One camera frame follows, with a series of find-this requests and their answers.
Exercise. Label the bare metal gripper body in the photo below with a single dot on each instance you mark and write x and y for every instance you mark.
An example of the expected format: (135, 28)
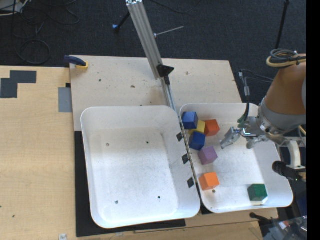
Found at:
(256, 130)

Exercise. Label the purple cube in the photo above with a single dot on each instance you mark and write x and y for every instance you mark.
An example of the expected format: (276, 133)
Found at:
(208, 155)

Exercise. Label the black cylinder on white bracket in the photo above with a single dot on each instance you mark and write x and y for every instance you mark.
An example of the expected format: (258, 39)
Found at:
(287, 170)

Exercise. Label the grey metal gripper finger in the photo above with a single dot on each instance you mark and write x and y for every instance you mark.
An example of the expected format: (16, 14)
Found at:
(233, 137)
(227, 138)

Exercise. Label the blue cube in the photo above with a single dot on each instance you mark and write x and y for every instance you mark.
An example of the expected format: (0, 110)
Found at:
(189, 119)
(197, 141)

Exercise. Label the white plastic tray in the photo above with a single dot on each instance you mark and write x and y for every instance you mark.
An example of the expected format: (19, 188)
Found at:
(240, 169)
(135, 169)

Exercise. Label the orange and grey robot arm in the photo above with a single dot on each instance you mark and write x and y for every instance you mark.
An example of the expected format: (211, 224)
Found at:
(286, 91)

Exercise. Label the pale wood board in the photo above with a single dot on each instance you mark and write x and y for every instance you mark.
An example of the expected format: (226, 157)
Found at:
(120, 84)

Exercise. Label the orange cube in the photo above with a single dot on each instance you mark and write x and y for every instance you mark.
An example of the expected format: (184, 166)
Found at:
(212, 127)
(209, 181)

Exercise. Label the yellow cube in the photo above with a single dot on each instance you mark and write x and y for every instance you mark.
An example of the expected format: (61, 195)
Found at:
(200, 128)

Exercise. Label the green cube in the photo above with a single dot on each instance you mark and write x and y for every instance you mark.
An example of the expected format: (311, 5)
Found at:
(257, 192)

